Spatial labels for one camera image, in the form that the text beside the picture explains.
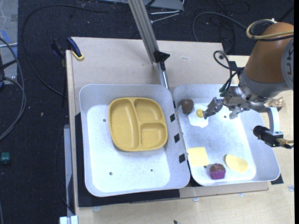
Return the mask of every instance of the metal pole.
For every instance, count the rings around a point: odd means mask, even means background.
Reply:
[[[131,8],[149,59],[152,63],[157,64],[160,82],[163,86],[169,89],[166,71],[161,69],[160,63],[157,63],[154,57],[154,52],[159,51],[159,47],[145,5],[142,0],[128,0],[128,4]]]

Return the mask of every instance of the wooden table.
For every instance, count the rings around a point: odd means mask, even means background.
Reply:
[[[86,84],[159,84],[156,67],[150,64],[142,40],[73,37],[83,61],[66,51],[75,214],[80,224],[292,224],[294,223],[294,150],[275,148],[284,183],[229,184],[214,187],[185,187],[180,198],[143,203],[92,207],[78,206],[75,115],[80,113],[78,94]],[[158,41],[165,62],[170,91],[180,84],[223,84],[228,71],[213,59],[220,43]],[[229,56],[239,67],[248,56]],[[280,130],[293,140],[293,91],[281,93],[286,107],[280,112]],[[262,114],[269,126],[266,114]]]

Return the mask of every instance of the black carpet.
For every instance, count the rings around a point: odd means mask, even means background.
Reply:
[[[154,22],[153,29],[157,40],[196,41],[192,22],[200,13],[220,13],[244,26],[271,18],[294,24],[294,11],[288,13],[293,5],[294,0],[186,0],[184,12]],[[0,201],[6,224],[55,224],[66,216],[58,189],[65,197],[64,140],[59,137],[68,123],[68,107],[63,97],[67,96],[65,68],[53,54],[51,42],[58,38],[67,48],[69,36],[140,39],[140,35],[128,5],[86,0],[19,0],[18,32],[27,105],[21,120],[0,142],[0,152],[12,157],[11,165],[0,166]],[[215,14],[200,15],[194,32],[200,42],[221,42],[230,55],[250,55],[254,46],[243,28]],[[21,90],[16,85],[0,91],[0,133],[14,121],[20,105]]]

